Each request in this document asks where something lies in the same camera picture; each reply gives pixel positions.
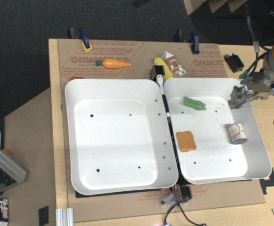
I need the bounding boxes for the green beans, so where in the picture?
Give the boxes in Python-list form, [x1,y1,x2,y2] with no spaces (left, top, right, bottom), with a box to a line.
[183,96,207,111]

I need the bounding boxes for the orange carrot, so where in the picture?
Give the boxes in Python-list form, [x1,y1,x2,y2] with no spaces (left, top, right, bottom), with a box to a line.
[95,58,133,69]

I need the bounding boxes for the orange bread slice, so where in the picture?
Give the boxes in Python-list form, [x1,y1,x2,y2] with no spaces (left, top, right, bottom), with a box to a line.
[175,130,197,153]

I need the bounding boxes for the black box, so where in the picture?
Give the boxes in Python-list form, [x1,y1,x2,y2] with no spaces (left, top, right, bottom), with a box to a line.
[224,53,245,73]

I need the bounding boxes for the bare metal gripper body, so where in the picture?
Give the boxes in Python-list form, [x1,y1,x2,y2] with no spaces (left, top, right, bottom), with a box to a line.
[245,72,274,101]

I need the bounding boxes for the brown cardboard board red print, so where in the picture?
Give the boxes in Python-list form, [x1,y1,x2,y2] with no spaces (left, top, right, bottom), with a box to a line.
[56,38,266,223]

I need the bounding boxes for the yellow corn cob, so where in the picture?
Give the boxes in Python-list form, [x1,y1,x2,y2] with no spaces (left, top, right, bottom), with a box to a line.
[153,57,173,81]

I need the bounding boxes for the white and orange carton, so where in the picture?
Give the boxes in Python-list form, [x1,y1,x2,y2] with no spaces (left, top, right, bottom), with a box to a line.
[162,51,187,78]

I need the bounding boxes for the thin black and white rod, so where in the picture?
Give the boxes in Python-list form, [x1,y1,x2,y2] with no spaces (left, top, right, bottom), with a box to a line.
[156,75,183,186]

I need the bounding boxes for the white and yellow can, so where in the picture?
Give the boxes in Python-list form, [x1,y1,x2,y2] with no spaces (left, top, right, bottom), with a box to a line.
[228,122,248,145]

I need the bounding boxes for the white plastic tray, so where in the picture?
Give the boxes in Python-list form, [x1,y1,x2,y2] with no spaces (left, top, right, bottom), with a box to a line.
[64,78,179,195]
[162,77,273,185]

